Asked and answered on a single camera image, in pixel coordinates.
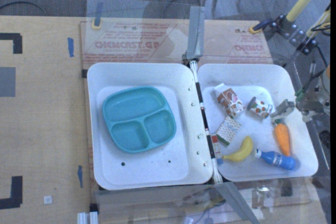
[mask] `yellow banana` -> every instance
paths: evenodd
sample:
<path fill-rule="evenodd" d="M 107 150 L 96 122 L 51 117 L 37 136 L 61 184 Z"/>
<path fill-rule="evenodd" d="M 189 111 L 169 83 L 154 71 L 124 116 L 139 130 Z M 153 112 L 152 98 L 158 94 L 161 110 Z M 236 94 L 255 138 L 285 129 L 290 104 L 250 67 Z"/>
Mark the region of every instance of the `yellow banana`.
<path fill-rule="evenodd" d="M 253 140 L 250 136 L 246 136 L 240 146 L 240 149 L 230 155 L 223 155 L 223 159 L 229 159 L 232 162 L 241 162 L 251 154 L 253 150 Z"/>

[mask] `white bottle cap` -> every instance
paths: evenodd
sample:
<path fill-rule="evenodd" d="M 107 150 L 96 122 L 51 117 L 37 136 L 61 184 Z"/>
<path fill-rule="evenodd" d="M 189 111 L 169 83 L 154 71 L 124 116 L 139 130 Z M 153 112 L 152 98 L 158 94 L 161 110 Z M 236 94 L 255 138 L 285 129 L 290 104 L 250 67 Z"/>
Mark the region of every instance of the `white bottle cap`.
<path fill-rule="evenodd" d="M 254 154 L 255 157 L 260 158 L 261 157 L 261 150 L 256 149 L 256 152 Z"/>

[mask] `teal divided dish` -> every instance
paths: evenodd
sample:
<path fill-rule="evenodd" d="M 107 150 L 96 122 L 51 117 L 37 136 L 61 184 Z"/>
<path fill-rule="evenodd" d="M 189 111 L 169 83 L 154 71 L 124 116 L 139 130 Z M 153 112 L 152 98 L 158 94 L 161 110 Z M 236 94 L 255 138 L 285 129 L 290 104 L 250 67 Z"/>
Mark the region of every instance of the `teal divided dish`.
<path fill-rule="evenodd" d="M 128 153 L 161 146 L 176 133 L 171 108 L 154 87 L 135 87 L 114 93 L 105 99 L 102 110 L 113 141 Z"/>

